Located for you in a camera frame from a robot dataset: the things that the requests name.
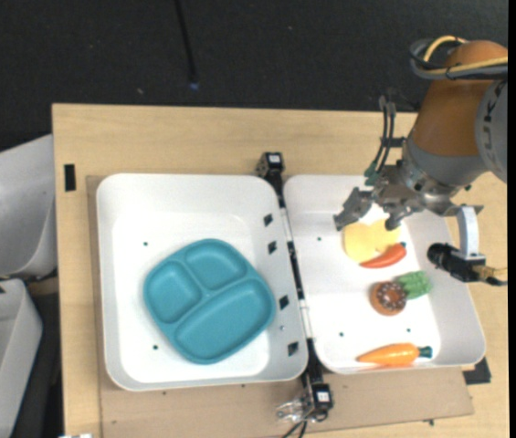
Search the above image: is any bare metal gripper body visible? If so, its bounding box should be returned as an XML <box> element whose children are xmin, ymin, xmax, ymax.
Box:
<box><xmin>369</xmin><ymin>163</ymin><xmax>463</xmax><ymax>216</ymax></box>

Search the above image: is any pale yellow round slice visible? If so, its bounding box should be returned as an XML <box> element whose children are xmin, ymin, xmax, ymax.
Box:
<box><xmin>342</xmin><ymin>218</ymin><xmax>403</xmax><ymax>265</ymax></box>

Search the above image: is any red chili pepper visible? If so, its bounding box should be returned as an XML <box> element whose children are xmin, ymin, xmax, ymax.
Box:
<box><xmin>358</xmin><ymin>241</ymin><xmax>409</xmax><ymax>270</ymax></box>

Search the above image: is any green broccoli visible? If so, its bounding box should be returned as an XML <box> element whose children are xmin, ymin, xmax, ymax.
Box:
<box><xmin>394</xmin><ymin>270</ymin><xmax>433</xmax><ymax>301</ymax></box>

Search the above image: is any brown doughnut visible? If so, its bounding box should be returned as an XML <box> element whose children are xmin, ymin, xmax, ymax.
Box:
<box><xmin>369</xmin><ymin>280</ymin><xmax>409</xmax><ymax>317</ymax></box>

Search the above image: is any thin black and white rod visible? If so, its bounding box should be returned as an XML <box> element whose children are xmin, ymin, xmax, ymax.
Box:
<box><xmin>271</xmin><ymin>174</ymin><xmax>321</xmax><ymax>383</ymax></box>

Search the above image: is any white plastic tray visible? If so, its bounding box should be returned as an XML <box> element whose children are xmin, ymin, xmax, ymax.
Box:
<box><xmin>281</xmin><ymin>173</ymin><xmax>488</xmax><ymax>376</ymax></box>
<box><xmin>95</xmin><ymin>172</ymin><xmax>311</xmax><ymax>392</ymax></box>

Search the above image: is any orange carrot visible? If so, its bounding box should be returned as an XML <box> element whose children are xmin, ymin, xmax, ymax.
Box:
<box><xmin>355</xmin><ymin>342</ymin><xmax>434</xmax><ymax>368</ymax></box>

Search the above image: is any blue divided plate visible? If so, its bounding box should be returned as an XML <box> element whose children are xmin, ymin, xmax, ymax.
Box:
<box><xmin>142</xmin><ymin>237</ymin><xmax>278</xmax><ymax>367</ymax></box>

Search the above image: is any black cylinder on white bracket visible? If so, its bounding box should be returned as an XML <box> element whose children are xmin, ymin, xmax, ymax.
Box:
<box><xmin>426</xmin><ymin>204</ymin><xmax>488</xmax><ymax>284</ymax></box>

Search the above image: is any black block with thin wires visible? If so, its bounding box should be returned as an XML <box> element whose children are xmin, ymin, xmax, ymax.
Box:
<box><xmin>303</xmin><ymin>380</ymin><xmax>334</xmax><ymax>413</ymax></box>
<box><xmin>256</xmin><ymin>151</ymin><xmax>287</xmax><ymax>178</ymax></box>

